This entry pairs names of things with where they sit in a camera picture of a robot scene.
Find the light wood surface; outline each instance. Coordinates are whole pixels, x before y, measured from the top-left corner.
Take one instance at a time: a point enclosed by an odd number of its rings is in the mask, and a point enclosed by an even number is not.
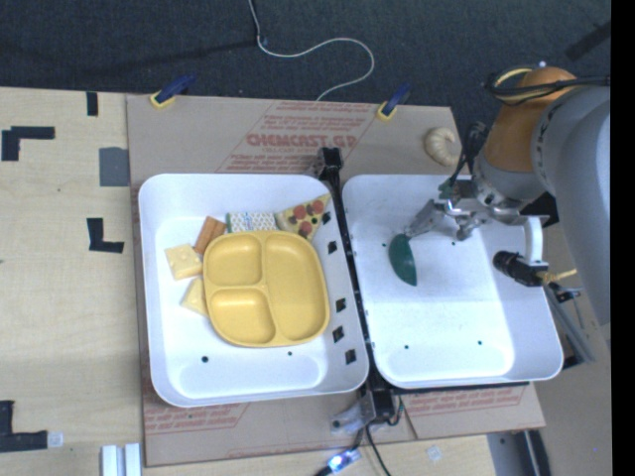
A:
[[[56,138],[23,140],[0,162],[0,400],[13,430],[60,431],[63,446],[0,453],[2,475],[99,474],[103,445],[142,442],[141,380],[130,189],[99,185],[100,148],[127,149],[125,96],[0,88],[0,129],[54,126]],[[86,218],[122,254],[88,251]],[[437,448],[434,461],[428,450]],[[382,474],[369,447],[344,472]],[[483,435],[384,444],[395,476],[493,475]],[[332,452],[144,469],[146,475],[311,475]]]

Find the cardboard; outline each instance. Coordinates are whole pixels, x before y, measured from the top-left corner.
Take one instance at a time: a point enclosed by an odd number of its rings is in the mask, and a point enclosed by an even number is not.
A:
[[[338,147],[342,181],[367,174],[449,175],[424,150],[430,130],[456,134],[445,107],[177,97],[163,110],[148,95],[127,96],[130,184],[147,466],[346,447],[330,419],[355,393],[179,409],[162,402],[149,376],[137,193],[161,173],[304,173],[320,147]],[[405,419],[377,430],[376,442],[413,441],[543,426],[533,385],[426,392],[403,397]]]

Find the toy pizza slice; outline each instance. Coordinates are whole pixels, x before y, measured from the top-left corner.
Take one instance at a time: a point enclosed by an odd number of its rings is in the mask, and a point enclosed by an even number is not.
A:
[[[324,194],[275,214],[276,224],[283,231],[296,233],[311,241],[321,224],[330,194]]]

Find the dark green object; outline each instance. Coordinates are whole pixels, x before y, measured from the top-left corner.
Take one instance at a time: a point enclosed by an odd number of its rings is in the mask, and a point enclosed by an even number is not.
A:
[[[390,265],[402,281],[411,286],[417,285],[417,268],[415,256],[410,248],[410,238],[405,234],[398,234],[388,247]]]

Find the white cable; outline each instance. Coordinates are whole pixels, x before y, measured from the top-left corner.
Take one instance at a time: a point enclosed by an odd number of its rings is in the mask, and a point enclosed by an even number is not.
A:
[[[262,40],[261,40],[261,37],[260,37],[260,22],[258,21],[258,16],[256,15],[256,9],[254,8],[254,4],[253,4],[252,0],[247,0],[247,2],[249,4],[249,10],[251,11],[251,17],[253,18],[254,25],[256,26],[256,42],[258,43],[258,48],[260,48],[260,50],[263,53],[265,53],[265,54],[267,54],[267,55],[269,55],[271,57],[275,57],[277,59],[297,59],[299,57],[303,57],[304,55],[309,55],[310,53],[312,53],[315,50],[321,48],[322,46],[326,46],[326,45],[331,44],[331,43],[353,43],[353,44],[356,44],[357,46],[361,47],[363,50],[365,50],[368,53],[368,56],[370,57],[370,67],[368,68],[368,70],[366,71],[366,73],[364,75],[362,75],[360,77],[357,77],[356,79],[353,79],[352,81],[347,81],[346,83],[342,83],[342,84],[338,84],[336,86],[332,86],[328,90],[324,91],[316,100],[322,100],[327,94],[331,93],[332,91],[336,91],[336,90],[338,90],[340,88],[343,88],[344,86],[349,86],[351,84],[355,84],[355,83],[358,83],[360,81],[363,81],[375,69],[375,56],[370,51],[370,48],[368,48],[361,41],[358,41],[357,39],[351,39],[349,37],[336,37],[334,39],[328,39],[327,41],[319,43],[319,44],[313,46],[312,48],[309,48],[308,50],[300,52],[300,53],[286,54],[285,55],[285,54],[274,53],[274,52],[269,51],[262,44]]]

